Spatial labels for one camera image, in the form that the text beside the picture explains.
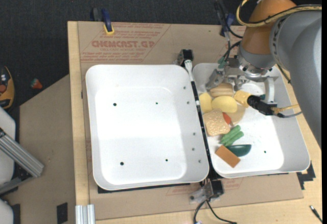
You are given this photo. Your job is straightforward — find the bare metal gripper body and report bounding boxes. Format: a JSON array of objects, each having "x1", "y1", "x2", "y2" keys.
[{"x1": 222, "y1": 57, "x2": 269, "y2": 82}]

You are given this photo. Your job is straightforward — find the tan toy bread roll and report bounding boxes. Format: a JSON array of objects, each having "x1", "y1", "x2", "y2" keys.
[{"x1": 209, "y1": 82, "x2": 235, "y2": 98}]

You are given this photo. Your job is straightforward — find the yellow toy cheese wedge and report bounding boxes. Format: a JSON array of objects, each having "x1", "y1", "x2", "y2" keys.
[{"x1": 233, "y1": 90, "x2": 252, "y2": 108}]

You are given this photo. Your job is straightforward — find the yellow toy potato chip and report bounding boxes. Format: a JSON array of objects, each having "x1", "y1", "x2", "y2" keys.
[{"x1": 211, "y1": 95, "x2": 239, "y2": 114}]

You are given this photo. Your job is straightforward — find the beige round flat toy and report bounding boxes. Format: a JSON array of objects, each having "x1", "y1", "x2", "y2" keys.
[{"x1": 227, "y1": 104, "x2": 246, "y2": 126}]

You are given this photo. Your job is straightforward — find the thin black and white rod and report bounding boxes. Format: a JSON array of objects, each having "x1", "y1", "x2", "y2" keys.
[{"x1": 184, "y1": 59, "x2": 214, "y2": 182}]

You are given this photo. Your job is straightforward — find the tan toy toast slice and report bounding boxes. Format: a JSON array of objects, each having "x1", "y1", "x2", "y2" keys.
[{"x1": 202, "y1": 108, "x2": 231, "y2": 137}]

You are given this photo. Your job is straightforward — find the green toy beans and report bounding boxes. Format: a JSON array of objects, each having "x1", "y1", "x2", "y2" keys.
[{"x1": 220, "y1": 125, "x2": 245, "y2": 145}]

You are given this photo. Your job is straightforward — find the white plastic tray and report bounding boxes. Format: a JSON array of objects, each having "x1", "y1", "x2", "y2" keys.
[
  {"x1": 192, "y1": 62, "x2": 311, "y2": 179},
  {"x1": 85, "y1": 64, "x2": 210, "y2": 191}
]

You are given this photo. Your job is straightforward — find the dark green toy slice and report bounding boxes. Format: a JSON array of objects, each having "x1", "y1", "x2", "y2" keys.
[{"x1": 225, "y1": 143, "x2": 252, "y2": 157}]

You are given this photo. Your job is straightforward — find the brown cardboard board, red print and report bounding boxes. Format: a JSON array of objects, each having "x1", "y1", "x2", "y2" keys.
[{"x1": 76, "y1": 21, "x2": 305, "y2": 220}]

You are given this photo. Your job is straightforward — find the orange toy block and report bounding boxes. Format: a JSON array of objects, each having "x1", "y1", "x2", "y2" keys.
[{"x1": 215, "y1": 144, "x2": 241, "y2": 168}]

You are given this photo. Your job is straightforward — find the red toy strawberry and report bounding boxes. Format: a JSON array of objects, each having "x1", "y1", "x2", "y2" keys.
[{"x1": 30, "y1": 78, "x2": 43, "y2": 90}]

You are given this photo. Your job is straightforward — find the black cylinder on white bracket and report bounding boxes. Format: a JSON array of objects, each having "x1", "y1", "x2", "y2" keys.
[{"x1": 246, "y1": 74, "x2": 279, "y2": 116}]

